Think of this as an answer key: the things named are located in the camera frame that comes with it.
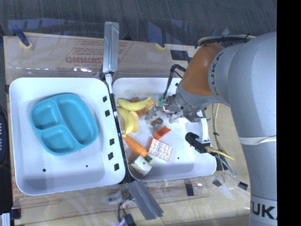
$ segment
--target blue plate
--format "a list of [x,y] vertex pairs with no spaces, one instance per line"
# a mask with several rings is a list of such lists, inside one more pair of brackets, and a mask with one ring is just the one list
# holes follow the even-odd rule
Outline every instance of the blue plate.
[[54,155],[78,151],[98,136],[97,124],[75,94],[59,94],[38,102],[30,112],[32,126],[45,149]]

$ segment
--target carrot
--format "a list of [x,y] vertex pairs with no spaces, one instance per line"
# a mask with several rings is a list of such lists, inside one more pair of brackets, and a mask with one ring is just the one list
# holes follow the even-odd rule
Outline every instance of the carrot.
[[128,135],[123,136],[123,138],[125,139],[128,146],[133,150],[134,153],[140,154],[142,157],[145,158],[147,162],[150,162],[152,160],[152,158],[147,155],[146,149],[140,143],[138,143]]

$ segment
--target white plastic tray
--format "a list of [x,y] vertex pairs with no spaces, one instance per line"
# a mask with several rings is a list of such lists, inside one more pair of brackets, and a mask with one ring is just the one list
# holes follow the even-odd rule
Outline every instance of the white plastic tray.
[[[172,95],[176,91],[175,84],[180,79],[173,79],[169,87],[167,95]],[[133,99],[138,97],[140,100],[151,97],[154,100],[163,94],[166,89],[167,78],[120,78],[113,83],[113,92],[115,96],[116,106],[118,98]],[[162,126],[167,126],[171,131],[160,139],[163,143],[170,145],[173,150],[169,162],[153,157],[152,169],[144,177],[131,170],[133,177],[140,181],[157,181],[169,179],[184,179],[209,176],[216,170],[216,160],[208,153],[200,154],[194,147],[190,147],[185,140],[187,132],[200,134],[199,124],[182,120],[181,123],[169,123],[166,115],[162,116],[163,124],[153,127],[145,123],[145,115],[139,119],[139,131],[136,134],[128,134],[141,145],[147,148],[152,134]],[[125,144],[127,159],[134,154],[132,150]]]
[[[99,134],[89,146],[68,154],[45,150],[30,122],[39,101],[74,93],[89,108]],[[50,194],[118,184],[125,176],[116,124],[106,85],[89,78],[20,78],[9,87],[16,183],[25,194]]]

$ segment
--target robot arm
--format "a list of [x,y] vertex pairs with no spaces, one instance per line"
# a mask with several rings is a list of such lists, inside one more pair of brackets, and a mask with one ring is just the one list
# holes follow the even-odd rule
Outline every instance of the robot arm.
[[202,46],[173,101],[189,121],[212,103],[230,106],[251,183],[251,226],[277,225],[276,32],[224,48]]

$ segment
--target gray floor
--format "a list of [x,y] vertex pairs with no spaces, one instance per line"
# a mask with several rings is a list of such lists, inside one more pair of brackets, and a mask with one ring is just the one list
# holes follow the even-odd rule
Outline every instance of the gray floor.
[[[195,45],[225,28],[254,36],[277,30],[277,0],[0,0],[0,7],[6,35],[15,24],[25,32],[103,38],[102,24],[112,21],[120,39]],[[0,105],[6,107],[4,73],[0,47]]]

